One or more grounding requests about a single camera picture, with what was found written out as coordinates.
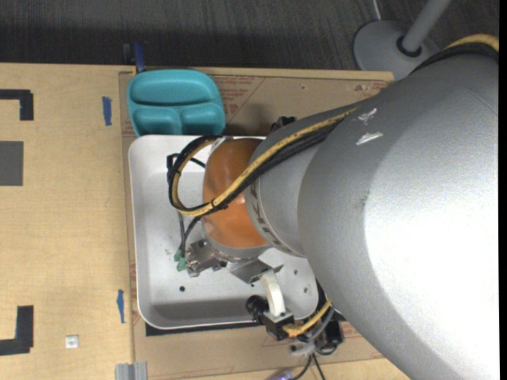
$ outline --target blue tape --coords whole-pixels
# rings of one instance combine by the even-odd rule
[[[134,43],[134,58],[137,73],[144,72],[146,70],[146,63],[144,62],[143,45],[140,42]]]
[[[111,99],[109,97],[102,96],[102,112],[104,113],[105,126],[112,125]]]
[[[124,291],[118,290],[118,297],[116,297],[116,304],[118,305],[118,310],[120,311],[120,320],[121,323],[125,323],[125,301],[124,301]]]

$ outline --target wooden board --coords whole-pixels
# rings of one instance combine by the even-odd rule
[[[23,185],[0,186],[0,339],[14,337],[18,306],[34,310],[33,348],[0,356],[2,379],[107,379],[133,361],[122,69],[0,65],[1,89],[34,94],[34,121],[19,120],[18,101],[0,101],[0,140],[24,142]],[[79,335],[78,348],[66,348],[67,335]]]
[[[298,119],[317,112],[352,104],[377,94],[392,82],[386,72],[338,70],[279,70],[198,68],[209,74],[219,87],[226,112],[226,133],[267,135],[279,116]],[[127,86],[131,74],[120,75],[120,111],[124,163],[135,133],[128,117]],[[130,203],[130,180],[125,169],[128,239],[132,274],[132,299],[136,298],[135,250]],[[263,327],[147,336],[146,326],[134,301],[135,357],[148,362],[150,375],[164,380],[197,378],[217,374],[235,375],[275,370],[304,364],[293,356],[288,342],[276,342]],[[378,353],[349,323],[344,324],[346,340],[336,353],[322,357],[322,364],[381,359]]]

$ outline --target wooden table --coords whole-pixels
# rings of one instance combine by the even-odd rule
[[[312,111],[332,108],[337,94],[330,89],[340,80],[347,82],[341,101],[357,101],[391,80],[388,74],[372,72],[202,71],[212,74],[221,88],[229,129],[246,132],[267,125],[255,111],[265,115],[281,105],[296,111],[315,103],[316,97]],[[224,379],[266,378],[275,366],[265,359],[252,361],[249,354],[255,344],[250,349],[236,348],[225,363],[216,363],[212,349],[217,345],[245,342],[236,330],[194,333],[193,339],[208,340],[210,354],[191,359],[181,358],[193,353],[191,344],[181,342],[183,335],[147,339],[143,332],[131,298],[135,256],[125,184],[124,154],[134,139],[125,119],[124,88],[131,77],[130,66],[0,64],[0,89],[33,94],[33,120],[20,120],[19,101],[0,100],[0,142],[22,147],[23,169],[22,185],[0,185],[0,283],[4,286],[0,378],[107,379],[114,378],[117,363],[136,360],[147,360],[150,378],[159,380],[226,373],[235,374]],[[231,84],[238,80],[244,81],[244,91],[233,94]],[[18,322],[16,330],[17,309],[22,306],[33,311],[32,346],[25,343],[24,351],[13,347],[20,344],[16,335],[29,332],[29,322]],[[265,342],[262,328],[250,330],[249,335]],[[75,337],[68,336],[78,336],[78,345]],[[167,352],[168,344],[181,345],[177,355]],[[275,357],[288,355],[281,347],[272,351]],[[228,361],[234,362],[232,368]],[[280,367],[287,362],[294,361],[281,361]],[[324,370],[331,379],[404,378],[385,359],[327,364]],[[304,378],[316,378],[311,376],[314,372],[309,371]]]

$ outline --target white plastic part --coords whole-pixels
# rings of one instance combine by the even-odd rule
[[[275,317],[285,314],[284,295],[282,294],[276,273],[273,270],[269,270],[261,276],[260,281],[268,298],[269,312]]]
[[[148,324],[159,329],[251,322],[246,300],[252,295],[265,297],[260,283],[245,284],[228,268],[217,272],[209,269],[199,277],[176,269],[174,254],[181,237],[177,212],[167,197],[166,156],[181,152],[195,138],[144,135],[129,150],[139,312]],[[209,148],[205,148],[194,157],[206,162],[208,154]],[[187,164],[180,182],[184,204],[202,202],[203,177],[201,167],[192,162]],[[185,217],[185,226],[189,220]],[[202,237],[201,225],[197,224],[188,244]],[[295,319],[308,317],[315,311],[317,285],[306,259],[274,248],[259,259],[269,266],[284,266],[277,276],[287,308]]]
[[[74,349],[79,347],[79,335],[65,336],[65,348]]]

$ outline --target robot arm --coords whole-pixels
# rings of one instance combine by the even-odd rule
[[[499,378],[497,98],[493,59],[442,57],[275,131],[250,166],[329,123],[239,186],[265,244],[306,257],[333,304],[411,378]]]

